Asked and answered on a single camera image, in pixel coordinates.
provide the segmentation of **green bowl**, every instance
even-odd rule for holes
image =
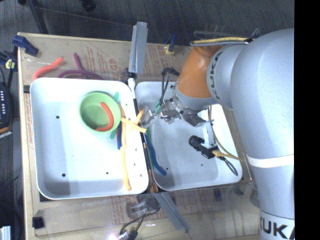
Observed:
[[[109,124],[109,118],[101,106],[101,102],[105,103],[113,115],[113,127],[107,131],[98,131],[96,128],[105,127]],[[115,130],[121,121],[121,111],[115,100],[103,92],[91,92],[87,94],[80,104],[80,115],[84,124],[96,133],[108,133]]]

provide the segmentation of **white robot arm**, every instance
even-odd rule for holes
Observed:
[[[213,104],[233,110],[258,188],[260,239],[295,239],[294,30],[249,44],[195,47],[173,89],[173,110],[161,116],[196,127],[197,113]]]

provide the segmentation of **white tray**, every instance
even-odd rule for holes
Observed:
[[[169,83],[164,95],[165,100],[172,98],[172,90],[169,87],[174,84],[174,82]],[[141,82],[136,86],[135,95],[139,108],[147,105],[154,110],[161,96],[161,85],[161,82]],[[206,112],[202,113],[202,118],[208,119]],[[231,154],[238,156],[220,105],[212,106],[212,119],[214,119],[214,132],[220,143]],[[195,128],[182,119],[176,119],[172,124],[168,124],[163,119],[157,118],[150,129],[156,159],[167,172],[164,176],[153,168],[155,181],[163,190],[176,191],[232,184],[242,178],[243,171],[238,160],[227,158],[238,172],[238,176],[235,176],[224,161],[217,158],[207,159],[189,145],[189,138],[192,135],[204,138],[202,127]]]
[[[37,185],[49,199],[136,195],[147,189],[140,133],[127,127],[125,160],[132,188],[127,191],[117,137],[82,124],[80,103],[93,91],[119,92],[126,117],[136,117],[131,90],[122,82],[44,77],[31,84]]]

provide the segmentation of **gray carpet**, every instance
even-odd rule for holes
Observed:
[[[248,36],[256,28],[266,34],[293,28],[295,22],[295,0],[94,1],[96,9],[86,12],[77,0],[38,0],[50,34],[55,35],[129,41],[132,26],[144,21],[148,23],[148,42],[163,43],[177,30],[178,44],[188,45],[195,30],[213,31],[217,27],[220,32]],[[39,33],[29,8],[17,0],[0,2],[0,52],[13,49],[11,41],[17,32]],[[11,86],[15,117],[19,116],[17,90],[16,74]],[[0,139],[0,202],[10,205],[14,180],[12,143],[12,136]]]

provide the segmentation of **table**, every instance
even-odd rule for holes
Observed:
[[[129,65],[131,42],[92,38],[19,33],[39,49],[37,57],[18,50],[19,105],[23,169],[25,238],[33,239],[108,239],[120,231],[122,224],[132,220],[126,212],[136,205],[133,196],[112,196],[87,199],[43,201],[37,188],[36,161],[33,142],[33,122],[28,86],[33,73],[43,64],[65,58],[64,67],[76,68],[73,53],[83,58],[83,66],[109,80],[121,77]],[[143,77],[136,81],[160,81],[163,67],[181,69],[191,47],[176,46],[175,55],[165,52],[163,44],[147,44]],[[46,74],[56,77],[57,69]],[[232,136],[238,152],[243,152],[241,140],[231,111],[225,110],[233,124]],[[259,209],[250,202],[252,178],[247,170],[240,185],[191,189],[170,193],[181,214],[192,226],[188,234],[177,231],[161,209],[144,223],[137,239],[215,239],[255,235],[259,232]]]

